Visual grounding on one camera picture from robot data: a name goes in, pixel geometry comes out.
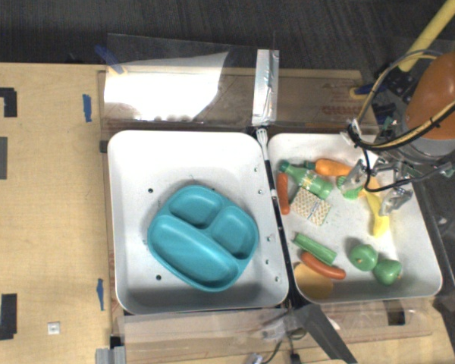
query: yellow pole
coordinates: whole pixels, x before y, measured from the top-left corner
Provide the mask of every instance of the yellow pole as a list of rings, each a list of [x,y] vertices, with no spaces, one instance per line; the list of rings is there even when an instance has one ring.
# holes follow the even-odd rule
[[[447,26],[455,15],[455,0],[446,0],[441,6],[437,14],[431,19],[430,23],[426,26],[423,32],[419,35],[418,39],[409,48],[408,53],[416,50],[427,49],[433,41],[437,38],[440,32]],[[410,71],[417,59],[414,61],[404,62],[400,65],[402,71]]]

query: carrot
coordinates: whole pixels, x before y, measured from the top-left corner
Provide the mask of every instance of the carrot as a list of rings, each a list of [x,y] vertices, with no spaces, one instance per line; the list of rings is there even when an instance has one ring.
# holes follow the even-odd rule
[[[352,168],[344,163],[334,161],[332,159],[321,158],[315,163],[309,162],[308,166],[312,167],[317,174],[325,175],[328,177],[340,177],[341,175],[348,175]]]
[[[288,175],[278,173],[276,180],[276,190],[278,192],[278,203],[282,215],[290,213],[290,203],[288,202]]]
[[[302,252],[300,257],[302,262],[310,267],[313,271],[324,275],[327,278],[338,279],[339,281],[346,277],[346,272],[342,268],[331,267],[318,260],[310,252]]]

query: blue divided tray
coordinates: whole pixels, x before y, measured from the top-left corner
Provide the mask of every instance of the blue divided tray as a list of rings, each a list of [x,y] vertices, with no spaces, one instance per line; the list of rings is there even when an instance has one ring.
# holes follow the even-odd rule
[[[152,220],[153,256],[203,291],[226,290],[243,274],[258,246],[258,227],[239,206],[208,187],[178,190]]]

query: black floor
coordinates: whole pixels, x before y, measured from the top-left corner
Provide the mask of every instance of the black floor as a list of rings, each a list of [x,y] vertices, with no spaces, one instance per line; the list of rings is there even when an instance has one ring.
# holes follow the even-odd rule
[[[120,33],[276,48],[281,67],[355,69],[371,80],[445,1],[0,0],[0,61],[102,63],[94,46]],[[455,49],[455,17],[431,47]],[[428,185],[443,187],[455,190],[455,179]],[[441,194],[433,205],[452,223],[440,229],[455,276],[455,197]],[[455,311],[442,313],[455,343]]]

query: wooden surface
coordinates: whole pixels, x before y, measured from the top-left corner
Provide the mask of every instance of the wooden surface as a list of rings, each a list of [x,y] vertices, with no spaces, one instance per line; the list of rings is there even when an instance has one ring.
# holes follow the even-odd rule
[[[0,363],[94,362],[111,328],[108,247],[97,73],[102,66],[0,64],[0,86],[14,87],[18,117],[3,118],[8,179],[0,180],[0,296],[16,293],[18,330],[0,341]],[[91,96],[86,123],[82,95]],[[103,280],[105,311],[96,293]],[[360,363],[454,363],[439,313],[432,333],[349,344]],[[61,333],[48,335],[48,322]],[[318,347],[303,362],[327,360]],[[205,364],[244,363],[245,356]],[[280,352],[273,363],[289,362]]]

